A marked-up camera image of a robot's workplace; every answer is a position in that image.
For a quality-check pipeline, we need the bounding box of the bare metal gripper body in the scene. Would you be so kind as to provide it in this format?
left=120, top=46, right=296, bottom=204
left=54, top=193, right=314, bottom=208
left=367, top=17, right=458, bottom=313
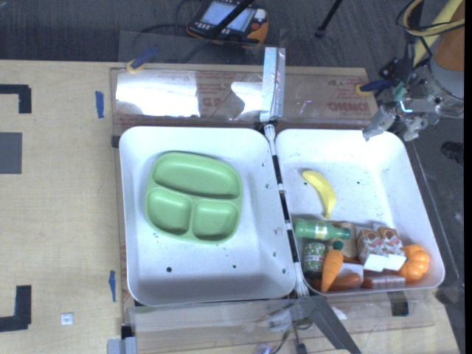
left=391, top=94, right=465, bottom=125

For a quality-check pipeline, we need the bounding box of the brown cardboard board red print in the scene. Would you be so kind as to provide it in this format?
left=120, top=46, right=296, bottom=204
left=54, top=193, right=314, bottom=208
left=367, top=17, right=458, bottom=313
left=109, top=66, right=437, bottom=330

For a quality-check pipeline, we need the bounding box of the white plastic tray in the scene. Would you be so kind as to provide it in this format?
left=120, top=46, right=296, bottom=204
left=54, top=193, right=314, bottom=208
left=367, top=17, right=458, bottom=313
left=118, top=125, right=298, bottom=307
left=274, top=128, right=446, bottom=296

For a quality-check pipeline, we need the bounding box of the yellow banana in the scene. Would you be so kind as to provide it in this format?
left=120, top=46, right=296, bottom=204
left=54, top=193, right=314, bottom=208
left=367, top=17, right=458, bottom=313
left=301, top=170, right=338, bottom=220

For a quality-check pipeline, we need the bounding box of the brown and white carton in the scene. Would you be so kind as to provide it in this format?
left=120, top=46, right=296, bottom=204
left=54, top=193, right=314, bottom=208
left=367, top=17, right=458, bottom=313
left=377, top=226, right=407, bottom=271
left=355, top=228, right=389, bottom=269

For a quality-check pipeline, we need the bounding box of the thin black and white rod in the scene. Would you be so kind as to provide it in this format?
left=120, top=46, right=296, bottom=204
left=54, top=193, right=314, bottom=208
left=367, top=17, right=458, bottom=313
left=263, top=122, right=309, bottom=297

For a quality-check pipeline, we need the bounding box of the green plastic bottle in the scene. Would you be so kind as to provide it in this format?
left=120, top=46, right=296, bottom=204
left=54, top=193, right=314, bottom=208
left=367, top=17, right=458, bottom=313
left=292, top=218, right=352, bottom=241

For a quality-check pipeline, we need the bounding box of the tan bread slice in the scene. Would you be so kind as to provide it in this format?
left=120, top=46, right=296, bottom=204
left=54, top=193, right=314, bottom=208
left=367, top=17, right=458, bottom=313
left=329, top=222, right=358, bottom=260

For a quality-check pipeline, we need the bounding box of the orange pumpkin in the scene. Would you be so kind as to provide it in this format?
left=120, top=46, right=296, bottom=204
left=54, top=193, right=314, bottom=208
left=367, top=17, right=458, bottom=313
left=398, top=243, right=431, bottom=282

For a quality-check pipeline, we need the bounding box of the green patterned can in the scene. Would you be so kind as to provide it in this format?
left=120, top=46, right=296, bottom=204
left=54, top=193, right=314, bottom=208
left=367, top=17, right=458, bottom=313
left=302, top=240, right=327, bottom=278

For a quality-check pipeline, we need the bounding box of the orange carrot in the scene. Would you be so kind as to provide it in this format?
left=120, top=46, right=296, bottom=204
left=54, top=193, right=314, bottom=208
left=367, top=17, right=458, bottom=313
left=319, top=239, right=345, bottom=294

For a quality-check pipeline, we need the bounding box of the red-brown sausage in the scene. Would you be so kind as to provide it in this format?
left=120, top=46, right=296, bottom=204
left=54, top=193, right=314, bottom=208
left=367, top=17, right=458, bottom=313
left=312, top=272, right=362, bottom=292

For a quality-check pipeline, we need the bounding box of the green divided plate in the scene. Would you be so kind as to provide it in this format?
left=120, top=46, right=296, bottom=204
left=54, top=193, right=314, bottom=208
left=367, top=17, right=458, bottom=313
left=144, top=150, right=244, bottom=245

